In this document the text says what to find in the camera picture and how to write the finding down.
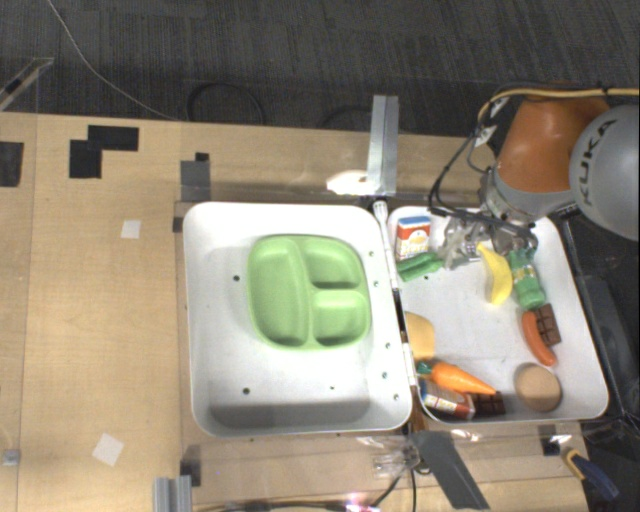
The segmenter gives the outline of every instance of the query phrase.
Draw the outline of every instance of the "green bottle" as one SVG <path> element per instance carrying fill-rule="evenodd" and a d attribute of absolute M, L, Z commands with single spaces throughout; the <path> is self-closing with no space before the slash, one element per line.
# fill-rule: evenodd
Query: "green bottle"
<path fill-rule="evenodd" d="M 544 306 L 547 300 L 533 267 L 532 258 L 532 252 L 524 248 L 515 249 L 507 254 L 518 302 L 522 309 L 527 311 Z"/>

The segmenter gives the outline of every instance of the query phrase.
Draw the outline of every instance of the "dark background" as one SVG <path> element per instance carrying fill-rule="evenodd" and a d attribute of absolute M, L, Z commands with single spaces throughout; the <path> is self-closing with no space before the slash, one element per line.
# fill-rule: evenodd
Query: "dark background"
<path fill-rule="evenodd" d="M 469 133 L 478 108 L 509 81 L 638 87 L 637 0 L 52 1 L 102 75 L 182 120 L 189 93 L 206 82 L 250 91 L 271 126 L 317 127 L 347 106 L 357 108 L 325 127 L 368 130 L 372 96 L 397 95 L 403 131 L 439 135 Z M 46 0 L 2 0 L 0 85 L 34 57 L 54 63 L 9 110 L 158 118 L 87 69 Z M 231 87 L 203 91 L 192 107 L 196 120 L 259 122 L 246 93 Z M 603 505 L 586 491 L 592 510 L 637 510 L 640 443 L 621 418 L 638 414 L 637 362 L 626 355 L 637 361 L 638 245 L 584 217 L 567 229 L 581 292 L 620 314 L 590 318 L 617 382 L 605 421 L 584 429 L 623 498 Z"/>

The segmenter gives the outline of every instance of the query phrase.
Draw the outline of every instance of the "toy carrot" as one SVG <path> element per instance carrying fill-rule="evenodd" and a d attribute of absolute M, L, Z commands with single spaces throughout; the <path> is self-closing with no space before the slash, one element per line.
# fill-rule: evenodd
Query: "toy carrot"
<path fill-rule="evenodd" d="M 489 384 L 482 382 L 457 366 L 442 361 L 433 366 L 420 363 L 418 372 L 429 375 L 431 380 L 438 386 L 453 389 L 459 393 L 496 394 L 496 390 Z"/>

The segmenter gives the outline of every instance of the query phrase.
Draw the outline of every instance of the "sausage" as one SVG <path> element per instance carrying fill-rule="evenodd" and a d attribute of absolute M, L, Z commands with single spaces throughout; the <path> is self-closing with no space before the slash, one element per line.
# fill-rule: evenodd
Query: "sausage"
<path fill-rule="evenodd" d="M 540 336 L 536 315 L 533 311 L 525 311 L 522 314 L 522 331 L 529 349 L 541 364 L 553 366 L 558 362 L 555 354 L 545 345 L 542 336 Z"/>

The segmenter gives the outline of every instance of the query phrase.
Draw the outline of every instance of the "brown chocolate block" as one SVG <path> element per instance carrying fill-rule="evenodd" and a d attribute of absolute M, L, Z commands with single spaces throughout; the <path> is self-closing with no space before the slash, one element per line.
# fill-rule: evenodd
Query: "brown chocolate block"
<path fill-rule="evenodd" d="M 478 416 L 498 416 L 506 413 L 500 391 L 497 391 L 495 395 L 481 393 L 468 393 L 468 395 L 476 408 L 476 418 Z"/>
<path fill-rule="evenodd" d="M 553 314 L 551 304 L 545 304 L 534 310 L 534 313 L 536 315 L 538 331 L 545 345 L 551 347 L 560 343 L 562 338 L 560 338 L 560 331 L 558 330 L 556 316 Z"/>

